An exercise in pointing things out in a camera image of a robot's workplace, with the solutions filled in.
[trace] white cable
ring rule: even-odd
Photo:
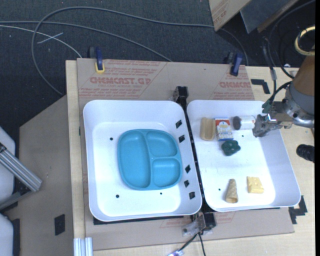
[[[19,27],[19,26],[7,26],[7,25],[1,25],[1,24],[0,24],[0,27],[9,28],[9,29],[23,30],[23,31],[31,32],[31,33],[34,32],[34,30],[26,29],[26,28]],[[80,54],[79,52],[77,52],[77,50],[74,49],[71,45],[67,44],[66,42],[61,41],[60,39],[55,38],[54,36],[51,36],[51,35],[48,35],[48,34],[44,34],[44,33],[41,33],[41,32],[37,32],[37,34],[43,35],[43,36],[48,37],[48,38],[50,38],[50,39],[57,40],[58,42],[64,44],[64,45],[67,46],[67,47],[69,47],[69,48],[70,48],[71,50],[73,50],[80,58],[82,58],[81,54]]]

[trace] white container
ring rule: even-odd
[[[240,151],[226,156],[224,141],[200,138],[202,118],[232,118],[262,115],[262,101],[194,100],[187,106],[192,135],[207,204],[215,211],[290,207],[299,203],[301,194],[279,129],[268,136],[254,137],[251,129],[233,130]],[[262,194],[248,193],[247,176],[259,177]],[[230,179],[236,180],[238,202],[228,203],[225,196]]]
[[[12,256],[14,227],[10,220],[0,214],[0,256]]]
[[[0,127],[0,142],[11,154],[15,154],[16,145],[12,138]],[[15,176],[0,163],[0,202],[10,197],[14,190]]]
[[[83,120],[89,208],[94,217],[109,222],[192,215],[200,210],[202,196],[181,106],[172,101],[92,100],[83,109]],[[183,170],[178,184],[166,189],[136,190],[123,182],[117,144],[124,132],[134,129],[161,130],[173,136]]]

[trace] black hole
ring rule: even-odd
[[[196,193],[195,192],[190,192],[189,193],[189,198],[192,199],[192,198],[195,198],[196,197]]]
[[[189,180],[186,180],[186,181],[184,182],[184,186],[185,186],[185,187],[188,187],[189,184],[190,184],[190,183],[189,183]]]
[[[183,142],[184,140],[185,140],[185,136],[184,136],[184,135],[182,135],[182,136],[179,137],[179,142],[180,142],[180,143]]]
[[[185,171],[186,173],[190,172],[191,168],[190,168],[190,165],[188,165],[186,168],[185,168]]]
[[[178,129],[178,127],[179,127],[180,125],[182,125],[182,121],[181,121],[181,120],[179,120],[178,122],[175,123],[175,127],[176,127],[177,129]]]

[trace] yellow clamp pad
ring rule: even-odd
[[[98,74],[103,74],[105,72],[105,64],[104,63],[102,63],[102,70],[98,69],[98,65],[96,62],[94,63],[94,66],[95,66],[95,72],[97,72]]]

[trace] yellow sponge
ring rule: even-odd
[[[262,194],[265,189],[261,184],[261,181],[258,177],[246,177],[246,183],[248,186],[249,193]]]

